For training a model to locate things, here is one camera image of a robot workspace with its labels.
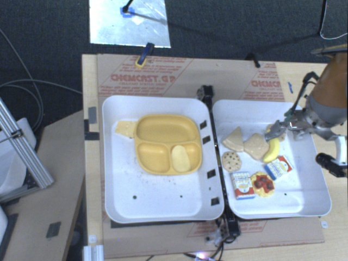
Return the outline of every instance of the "blue mark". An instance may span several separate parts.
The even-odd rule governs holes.
[[[120,8],[120,12],[121,12],[122,17],[124,17],[124,18],[130,18],[130,17],[132,17],[132,16],[134,15],[134,13],[135,13],[135,11],[134,11],[134,9],[133,9],[132,7],[129,7],[129,8],[128,8],[128,11],[127,11],[126,13],[124,13],[124,12],[122,11],[122,7],[121,7],[121,8]]]
[[[292,86],[292,84],[291,84],[290,82],[288,82],[288,85],[289,85],[290,92],[293,94],[294,92],[293,92],[293,86]]]

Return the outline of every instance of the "cardboard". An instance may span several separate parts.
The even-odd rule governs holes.
[[[148,57],[136,68],[136,55],[98,55],[98,109],[111,95],[195,97],[202,85],[212,85],[213,101],[284,101],[276,64],[251,61]],[[103,245],[105,258],[194,251],[215,251],[206,237],[215,221],[161,225],[116,225],[104,210],[103,134],[100,128]],[[242,221],[241,236],[226,249],[323,243],[317,217]]]

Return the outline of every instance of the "black carpet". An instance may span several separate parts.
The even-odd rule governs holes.
[[[327,62],[310,51],[347,43],[347,36],[323,40],[319,28],[322,0],[165,0],[172,48],[153,55]],[[348,0],[328,0],[323,34],[347,31]],[[81,90],[84,53],[140,54],[140,47],[89,43],[89,0],[0,0],[0,29],[11,40],[35,79]],[[0,85],[26,79],[23,67],[0,36]],[[21,84],[35,92],[32,84]],[[82,109],[81,95],[38,85],[45,106],[42,126]],[[38,114],[30,94],[1,88],[0,96],[17,118],[34,123]]]

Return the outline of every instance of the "toy waffle with berries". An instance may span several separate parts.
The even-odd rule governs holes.
[[[270,176],[263,172],[256,172],[250,178],[256,194],[261,197],[268,197],[274,193],[274,182]]]

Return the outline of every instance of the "tray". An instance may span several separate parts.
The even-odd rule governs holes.
[[[292,103],[220,100],[213,106],[214,121],[220,155],[229,151],[221,143],[230,132],[241,127],[243,140],[253,133],[264,134],[267,125],[283,114]],[[266,172],[261,161],[247,153],[238,153],[242,166],[240,172]],[[226,190],[231,210],[243,219],[284,218],[291,216],[322,216],[331,209],[331,199],[321,167],[316,164],[316,150],[311,135],[295,141],[292,133],[281,142],[280,155],[285,155],[294,170],[275,181],[275,192],[270,197],[256,196],[253,199],[237,200],[231,175],[224,169]]]
[[[135,141],[115,133],[118,121],[182,115],[199,129],[200,167],[187,175],[153,175],[139,165]],[[111,96],[102,107],[105,209],[119,223],[214,220],[224,209],[208,108],[190,98]]]
[[[188,117],[172,114],[143,116],[136,124],[134,140],[138,162],[149,173],[184,175],[201,166],[200,133]],[[177,161],[173,154],[179,156]],[[188,162],[178,163],[180,159]]]

